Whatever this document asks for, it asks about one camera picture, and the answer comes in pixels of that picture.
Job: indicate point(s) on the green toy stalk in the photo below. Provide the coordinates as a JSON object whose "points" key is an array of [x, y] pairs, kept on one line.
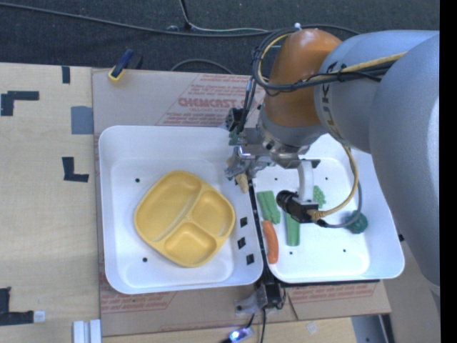
{"points": [[292, 232]]}

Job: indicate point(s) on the light green toy grapes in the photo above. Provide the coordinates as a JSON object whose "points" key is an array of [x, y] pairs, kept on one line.
{"points": [[319, 197]]}

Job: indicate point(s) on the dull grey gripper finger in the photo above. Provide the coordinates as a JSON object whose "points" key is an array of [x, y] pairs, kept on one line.
{"points": [[234, 166], [256, 167]]}

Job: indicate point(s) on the orange toy carrot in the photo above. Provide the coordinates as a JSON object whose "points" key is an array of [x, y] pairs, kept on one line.
{"points": [[271, 241]]}

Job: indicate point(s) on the yellow divided plate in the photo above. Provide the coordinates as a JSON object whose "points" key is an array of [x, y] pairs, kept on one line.
{"points": [[178, 220]]}

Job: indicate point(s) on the white plastic tray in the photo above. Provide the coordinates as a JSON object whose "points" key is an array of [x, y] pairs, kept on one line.
{"points": [[121, 198], [321, 259]]}

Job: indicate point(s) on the black cylinder on white bracket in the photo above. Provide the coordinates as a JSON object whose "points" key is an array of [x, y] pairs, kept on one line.
{"points": [[295, 206]]}

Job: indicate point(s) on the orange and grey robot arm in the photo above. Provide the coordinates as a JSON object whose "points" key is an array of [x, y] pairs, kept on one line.
{"points": [[375, 95]]}

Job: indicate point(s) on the dark green toy broccoli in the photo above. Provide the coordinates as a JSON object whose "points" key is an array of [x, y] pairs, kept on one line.
{"points": [[357, 223]]}

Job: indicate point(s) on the brown cardboard board red print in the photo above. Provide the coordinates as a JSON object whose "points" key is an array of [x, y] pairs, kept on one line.
{"points": [[150, 95]]}

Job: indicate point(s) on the beige ridged toy food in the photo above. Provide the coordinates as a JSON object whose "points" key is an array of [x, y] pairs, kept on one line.
{"points": [[243, 184]]}

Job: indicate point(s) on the light green toy asparagus bunch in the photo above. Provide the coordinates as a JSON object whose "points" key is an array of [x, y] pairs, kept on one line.
{"points": [[267, 206]]}

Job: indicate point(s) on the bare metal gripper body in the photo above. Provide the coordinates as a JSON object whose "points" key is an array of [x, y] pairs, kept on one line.
{"points": [[260, 148]]}

